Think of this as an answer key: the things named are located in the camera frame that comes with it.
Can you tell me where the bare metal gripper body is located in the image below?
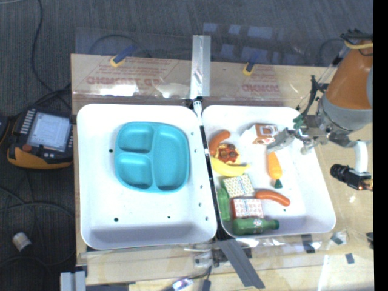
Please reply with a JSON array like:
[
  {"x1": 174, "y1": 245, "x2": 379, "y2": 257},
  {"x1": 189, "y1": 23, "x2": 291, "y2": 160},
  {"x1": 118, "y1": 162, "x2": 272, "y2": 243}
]
[{"x1": 294, "y1": 115, "x2": 333, "y2": 147}]

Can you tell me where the white and brown carton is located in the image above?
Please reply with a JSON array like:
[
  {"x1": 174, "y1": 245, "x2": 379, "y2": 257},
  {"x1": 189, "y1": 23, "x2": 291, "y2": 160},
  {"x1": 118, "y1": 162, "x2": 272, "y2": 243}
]
[{"x1": 240, "y1": 122, "x2": 279, "y2": 146}]

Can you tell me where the orange carrot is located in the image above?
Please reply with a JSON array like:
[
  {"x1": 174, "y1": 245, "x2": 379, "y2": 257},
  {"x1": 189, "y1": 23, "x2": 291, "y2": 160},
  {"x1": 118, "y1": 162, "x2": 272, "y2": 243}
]
[{"x1": 267, "y1": 150, "x2": 284, "y2": 190}]

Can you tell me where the white plastic tray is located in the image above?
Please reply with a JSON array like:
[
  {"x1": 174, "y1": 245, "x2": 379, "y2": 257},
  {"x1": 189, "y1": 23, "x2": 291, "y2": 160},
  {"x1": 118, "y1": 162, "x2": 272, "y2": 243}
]
[
  {"x1": 201, "y1": 104, "x2": 337, "y2": 240},
  {"x1": 76, "y1": 102, "x2": 218, "y2": 251}
]

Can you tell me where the brown cardboard board red print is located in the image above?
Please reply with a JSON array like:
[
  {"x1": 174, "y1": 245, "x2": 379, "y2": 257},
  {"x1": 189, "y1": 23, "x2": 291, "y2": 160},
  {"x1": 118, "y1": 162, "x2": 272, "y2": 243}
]
[{"x1": 70, "y1": 53, "x2": 374, "y2": 286}]

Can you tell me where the toy pizza slice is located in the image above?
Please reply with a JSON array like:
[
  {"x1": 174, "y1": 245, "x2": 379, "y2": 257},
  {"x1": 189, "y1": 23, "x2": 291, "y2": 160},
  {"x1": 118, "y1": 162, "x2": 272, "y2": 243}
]
[{"x1": 213, "y1": 142, "x2": 241, "y2": 165}]

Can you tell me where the orange toy sausage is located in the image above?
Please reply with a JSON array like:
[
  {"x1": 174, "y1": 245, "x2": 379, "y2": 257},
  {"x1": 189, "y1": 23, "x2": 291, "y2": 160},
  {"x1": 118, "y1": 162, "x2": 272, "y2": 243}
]
[
  {"x1": 208, "y1": 129, "x2": 232, "y2": 157},
  {"x1": 255, "y1": 189, "x2": 292, "y2": 208}
]

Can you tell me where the white green patterned packet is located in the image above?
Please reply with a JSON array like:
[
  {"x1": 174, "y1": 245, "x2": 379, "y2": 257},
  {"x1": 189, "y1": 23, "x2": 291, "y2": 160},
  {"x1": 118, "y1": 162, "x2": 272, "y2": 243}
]
[{"x1": 222, "y1": 173, "x2": 255, "y2": 199}]

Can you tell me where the yellow banana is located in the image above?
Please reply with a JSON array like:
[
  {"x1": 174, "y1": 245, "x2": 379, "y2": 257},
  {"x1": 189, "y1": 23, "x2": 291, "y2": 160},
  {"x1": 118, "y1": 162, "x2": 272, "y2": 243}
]
[{"x1": 210, "y1": 155, "x2": 252, "y2": 178}]

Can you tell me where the white red patterned packet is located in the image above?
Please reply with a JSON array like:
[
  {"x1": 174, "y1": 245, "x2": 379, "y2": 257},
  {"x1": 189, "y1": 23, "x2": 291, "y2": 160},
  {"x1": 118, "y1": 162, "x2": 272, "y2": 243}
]
[{"x1": 231, "y1": 197, "x2": 265, "y2": 220}]

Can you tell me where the green bottle white label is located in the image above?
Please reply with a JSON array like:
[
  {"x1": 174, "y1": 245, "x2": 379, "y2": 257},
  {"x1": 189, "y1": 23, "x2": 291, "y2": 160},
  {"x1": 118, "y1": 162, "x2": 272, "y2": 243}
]
[{"x1": 232, "y1": 217, "x2": 281, "y2": 236}]

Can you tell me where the blue divided plate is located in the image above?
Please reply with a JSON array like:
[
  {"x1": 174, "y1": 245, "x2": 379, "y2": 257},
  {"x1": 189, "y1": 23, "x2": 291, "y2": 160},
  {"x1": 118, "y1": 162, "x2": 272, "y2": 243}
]
[{"x1": 113, "y1": 121, "x2": 191, "y2": 193}]

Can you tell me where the small grey can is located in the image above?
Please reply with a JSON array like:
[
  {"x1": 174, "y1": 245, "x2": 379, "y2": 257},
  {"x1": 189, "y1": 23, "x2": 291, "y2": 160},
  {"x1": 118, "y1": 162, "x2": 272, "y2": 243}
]
[{"x1": 12, "y1": 231, "x2": 33, "y2": 252}]

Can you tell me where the black cylinder on white bracket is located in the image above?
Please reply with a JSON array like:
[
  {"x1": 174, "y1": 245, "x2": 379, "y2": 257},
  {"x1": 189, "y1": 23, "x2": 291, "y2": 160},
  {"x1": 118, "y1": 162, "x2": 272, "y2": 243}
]
[{"x1": 330, "y1": 139, "x2": 373, "y2": 191}]

